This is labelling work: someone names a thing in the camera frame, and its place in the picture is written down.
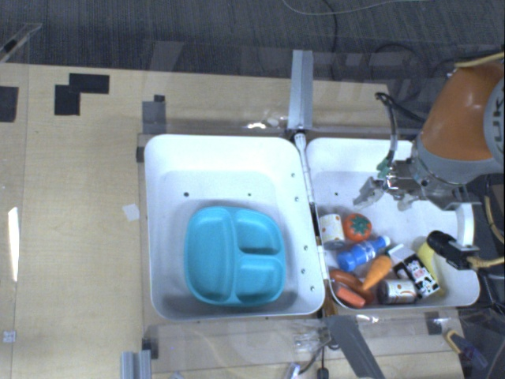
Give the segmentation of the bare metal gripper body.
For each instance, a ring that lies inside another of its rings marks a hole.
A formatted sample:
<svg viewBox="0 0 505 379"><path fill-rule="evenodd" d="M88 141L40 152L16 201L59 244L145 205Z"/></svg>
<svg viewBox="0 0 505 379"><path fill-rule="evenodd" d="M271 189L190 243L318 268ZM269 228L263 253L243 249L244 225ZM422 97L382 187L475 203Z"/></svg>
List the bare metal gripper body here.
<svg viewBox="0 0 505 379"><path fill-rule="evenodd" d="M419 201L429 201L439 209L455 208L455 185L437 177L419 160L410 157L396 160L383 177L384 192L398 203L398 197L409 193Z"/></svg>

